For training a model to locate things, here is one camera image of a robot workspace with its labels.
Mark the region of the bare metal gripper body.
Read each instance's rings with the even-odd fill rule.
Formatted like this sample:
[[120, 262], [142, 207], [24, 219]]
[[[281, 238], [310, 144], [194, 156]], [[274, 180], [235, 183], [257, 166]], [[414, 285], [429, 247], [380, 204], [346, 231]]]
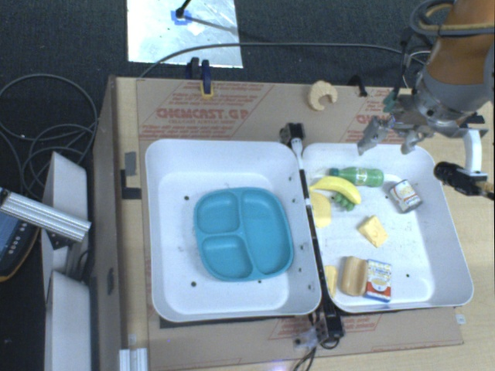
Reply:
[[393, 117], [391, 128], [403, 138], [429, 138], [435, 133], [460, 138], [466, 132], [458, 123], [466, 115], [429, 94], [392, 94], [385, 100], [385, 112]]

